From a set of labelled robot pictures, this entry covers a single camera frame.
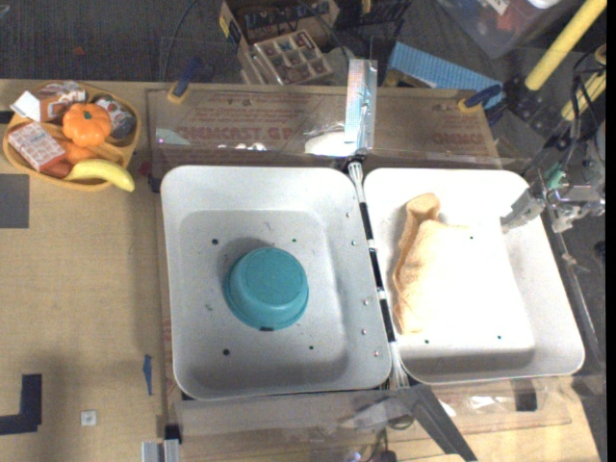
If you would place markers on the red sausage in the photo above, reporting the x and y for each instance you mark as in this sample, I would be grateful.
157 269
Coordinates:
58 169

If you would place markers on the white plastic tray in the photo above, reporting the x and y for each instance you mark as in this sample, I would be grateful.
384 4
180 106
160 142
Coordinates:
202 277
481 296

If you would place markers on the yellow banana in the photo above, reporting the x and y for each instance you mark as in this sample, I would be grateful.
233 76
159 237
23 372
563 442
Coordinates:
103 170

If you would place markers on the small red and white can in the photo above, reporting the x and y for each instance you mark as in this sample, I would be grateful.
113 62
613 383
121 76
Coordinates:
118 116

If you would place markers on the teal bowl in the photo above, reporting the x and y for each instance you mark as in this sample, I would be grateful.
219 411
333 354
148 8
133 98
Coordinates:
267 287

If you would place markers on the orange and white carton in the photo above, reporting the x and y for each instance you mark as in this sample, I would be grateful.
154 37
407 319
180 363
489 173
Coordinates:
60 99

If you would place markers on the white and red carton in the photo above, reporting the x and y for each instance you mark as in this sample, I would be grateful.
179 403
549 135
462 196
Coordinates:
36 146

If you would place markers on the orange carrot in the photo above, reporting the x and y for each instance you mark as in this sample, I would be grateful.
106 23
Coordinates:
77 153

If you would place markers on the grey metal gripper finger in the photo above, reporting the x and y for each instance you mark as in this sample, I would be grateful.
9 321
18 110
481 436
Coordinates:
564 220
522 210

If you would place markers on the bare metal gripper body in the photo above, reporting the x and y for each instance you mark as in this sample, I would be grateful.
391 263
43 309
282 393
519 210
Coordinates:
580 196

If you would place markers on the pale yellow bread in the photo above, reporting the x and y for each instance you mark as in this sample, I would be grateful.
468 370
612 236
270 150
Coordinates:
414 267

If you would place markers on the brown cardboard board red print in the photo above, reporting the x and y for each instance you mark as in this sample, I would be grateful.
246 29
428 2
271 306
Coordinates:
414 118

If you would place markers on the small white box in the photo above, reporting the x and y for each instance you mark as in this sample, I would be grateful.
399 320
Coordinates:
26 105

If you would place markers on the orange pumpkin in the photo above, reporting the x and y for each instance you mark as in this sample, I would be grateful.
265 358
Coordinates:
86 123

